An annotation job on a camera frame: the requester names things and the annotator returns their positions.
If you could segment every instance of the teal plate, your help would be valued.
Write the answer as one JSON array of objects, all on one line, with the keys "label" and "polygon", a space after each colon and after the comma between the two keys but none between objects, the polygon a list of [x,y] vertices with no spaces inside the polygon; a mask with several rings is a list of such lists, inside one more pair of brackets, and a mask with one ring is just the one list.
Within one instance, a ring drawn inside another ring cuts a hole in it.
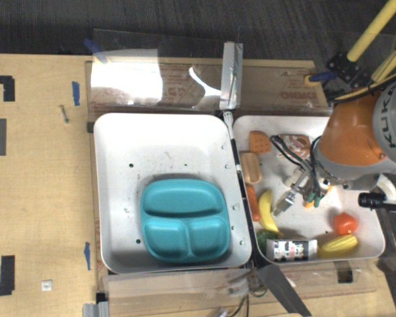
[{"label": "teal plate", "polygon": [[164,262],[214,260],[230,243],[224,196],[202,180],[161,180],[147,186],[141,197],[141,226],[147,250]]}]

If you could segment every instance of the screw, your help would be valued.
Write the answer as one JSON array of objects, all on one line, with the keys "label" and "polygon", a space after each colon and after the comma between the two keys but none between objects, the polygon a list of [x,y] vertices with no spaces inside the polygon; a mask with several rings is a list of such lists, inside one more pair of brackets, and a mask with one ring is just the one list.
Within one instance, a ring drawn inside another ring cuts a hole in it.
[{"label": "screw", "polygon": [[66,112],[65,112],[65,107],[63,107],[62,105],[59,106],[61,113],[63,114],[63,119],[65,120],[66,123],[69,123],[69,119],[66,116]]}]

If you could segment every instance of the red tomato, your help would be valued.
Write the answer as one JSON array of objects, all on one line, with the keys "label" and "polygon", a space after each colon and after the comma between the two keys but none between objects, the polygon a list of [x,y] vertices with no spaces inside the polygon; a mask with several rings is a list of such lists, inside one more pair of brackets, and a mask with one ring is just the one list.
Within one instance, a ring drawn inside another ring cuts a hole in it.
[{"label": "red tomato", "polygon": [[339,235],[351,234],[358,228],[358,222],[347,213],[335,216],[335,228]]}]

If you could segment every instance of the yellow tube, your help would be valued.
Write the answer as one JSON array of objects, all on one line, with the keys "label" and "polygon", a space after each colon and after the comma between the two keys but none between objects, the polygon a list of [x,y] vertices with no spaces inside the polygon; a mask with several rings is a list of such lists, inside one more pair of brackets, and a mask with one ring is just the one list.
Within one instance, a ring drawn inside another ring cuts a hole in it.
[{"label": "yellow tube", "polygon": [[351,62],[357,62],[360,56],[366,51],[368,46],[374,41],[384,26],[396,13],[396,0],[389,0],[383,9],[377,14],[365,32],[348,52],[347,58]]},{"label": "yellow tube", "polygon": [[396,50],[376,69],[371,79],[375,82],[384,80],[394,68],[396,68]]}]

